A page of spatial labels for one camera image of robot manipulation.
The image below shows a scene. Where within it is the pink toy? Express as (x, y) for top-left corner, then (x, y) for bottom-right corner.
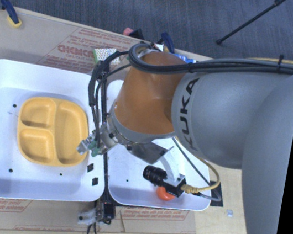
(122, 26), (135, 38)

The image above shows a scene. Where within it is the black cylinder on white bracket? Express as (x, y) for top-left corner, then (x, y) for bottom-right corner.
(139, 141), (193, 199)

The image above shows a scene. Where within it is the orange divided plate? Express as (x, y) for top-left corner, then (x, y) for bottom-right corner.
(11, 92), (96, 172)

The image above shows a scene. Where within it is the blue packet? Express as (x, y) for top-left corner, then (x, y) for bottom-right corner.
(172, 52), (198, 65)

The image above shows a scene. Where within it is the brown cardboard board red print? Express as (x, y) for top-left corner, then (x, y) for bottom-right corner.
(0, 3), (231, 234)

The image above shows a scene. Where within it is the white plastic tray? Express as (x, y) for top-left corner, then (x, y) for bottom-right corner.
(0, 58), (124, 217)
(87, 77), (229, 220)

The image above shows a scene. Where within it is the black block with thin wires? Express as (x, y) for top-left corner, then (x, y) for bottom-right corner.
(93, 199), (118, 225)

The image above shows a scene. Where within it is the orange round toy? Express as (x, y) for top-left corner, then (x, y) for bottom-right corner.
(155, 185), (174, 202)

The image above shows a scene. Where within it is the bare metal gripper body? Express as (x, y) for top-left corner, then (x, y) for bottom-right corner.
(88, 120), (135, 158)

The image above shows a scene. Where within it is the green patterned carton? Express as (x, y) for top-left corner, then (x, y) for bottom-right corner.
(91, 45), (123, 68)

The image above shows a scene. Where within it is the black tripod leg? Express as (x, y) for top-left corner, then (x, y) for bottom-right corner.
(215, 0), (289, 56)

